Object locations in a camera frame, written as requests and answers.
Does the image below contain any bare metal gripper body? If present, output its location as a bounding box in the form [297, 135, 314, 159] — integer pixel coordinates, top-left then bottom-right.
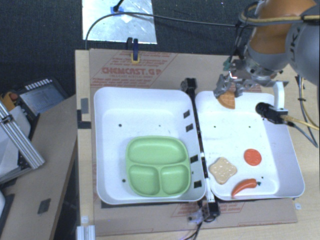
[224, 60, 274, 88]

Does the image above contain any orange waffle biscuit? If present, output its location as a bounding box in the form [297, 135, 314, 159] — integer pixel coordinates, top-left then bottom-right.
[216, 89, 236, 110]

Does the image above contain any white plastic tray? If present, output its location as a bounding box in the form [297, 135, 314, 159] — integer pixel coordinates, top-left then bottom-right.
[93, 86, 207, 206]
[194, 90, 306, 202]

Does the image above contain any thin black and white rod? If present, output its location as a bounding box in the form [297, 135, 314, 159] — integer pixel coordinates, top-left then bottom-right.
[186, 84, 216, 203]

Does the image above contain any brown cardboard board red print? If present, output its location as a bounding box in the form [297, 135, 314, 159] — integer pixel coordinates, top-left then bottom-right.
[88, 48, 299, 237]

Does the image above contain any orange round slice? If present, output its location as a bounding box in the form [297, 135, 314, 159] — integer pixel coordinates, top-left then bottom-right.
[243, 148, 263, 167]

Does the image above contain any beige bread slice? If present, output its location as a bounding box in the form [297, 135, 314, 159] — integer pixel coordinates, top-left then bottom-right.
[208, 156, 238, 186]

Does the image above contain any orange chili pepper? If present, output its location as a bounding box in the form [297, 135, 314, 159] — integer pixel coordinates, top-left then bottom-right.
[230, 178, 262, 199]

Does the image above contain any green divided plate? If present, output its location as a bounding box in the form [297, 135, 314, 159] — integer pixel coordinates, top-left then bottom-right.
[124, 135, 192, 198]

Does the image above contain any black cylinder on white bracket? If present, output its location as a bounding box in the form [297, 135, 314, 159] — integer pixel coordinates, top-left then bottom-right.
[255, 80, 289, 125]

